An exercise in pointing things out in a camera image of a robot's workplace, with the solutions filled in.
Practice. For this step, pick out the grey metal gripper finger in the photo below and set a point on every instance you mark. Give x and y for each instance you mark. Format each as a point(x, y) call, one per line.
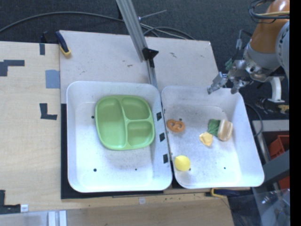
point(217, 81)
point(237, 85)

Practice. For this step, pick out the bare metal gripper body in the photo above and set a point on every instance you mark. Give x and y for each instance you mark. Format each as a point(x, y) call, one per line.
point(240, 69)

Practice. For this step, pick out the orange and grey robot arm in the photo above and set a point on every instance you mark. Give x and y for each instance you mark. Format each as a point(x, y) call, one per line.
point(265, 36)

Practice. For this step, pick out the green lettuce leaf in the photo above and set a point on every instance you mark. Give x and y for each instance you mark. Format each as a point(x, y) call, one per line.
point(213, 127)

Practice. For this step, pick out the tan bread bun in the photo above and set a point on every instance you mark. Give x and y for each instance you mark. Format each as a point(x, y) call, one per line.
point(225, 129)

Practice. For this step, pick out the yellow cheese piece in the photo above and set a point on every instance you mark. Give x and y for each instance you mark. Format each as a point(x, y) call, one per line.
point(206, 139)

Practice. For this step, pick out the orange pretzel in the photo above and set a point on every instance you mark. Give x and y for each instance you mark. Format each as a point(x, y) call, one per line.
point(171, 125)

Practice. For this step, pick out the white plastic tray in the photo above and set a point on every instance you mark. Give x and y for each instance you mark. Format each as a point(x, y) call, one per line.
point(113, 171)
point(211, 163)

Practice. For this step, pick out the yellow lemon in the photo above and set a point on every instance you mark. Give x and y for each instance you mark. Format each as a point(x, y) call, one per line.
point(182, 163)

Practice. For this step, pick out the pale flat board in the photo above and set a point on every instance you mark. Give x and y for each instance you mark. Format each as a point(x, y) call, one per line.
point(105, 60)

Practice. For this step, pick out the green divided plate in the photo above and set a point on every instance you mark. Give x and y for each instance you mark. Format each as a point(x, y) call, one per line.
point(110, 123)

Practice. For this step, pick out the black cylinder on white bracket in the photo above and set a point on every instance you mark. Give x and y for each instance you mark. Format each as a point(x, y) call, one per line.
point(277, 88)

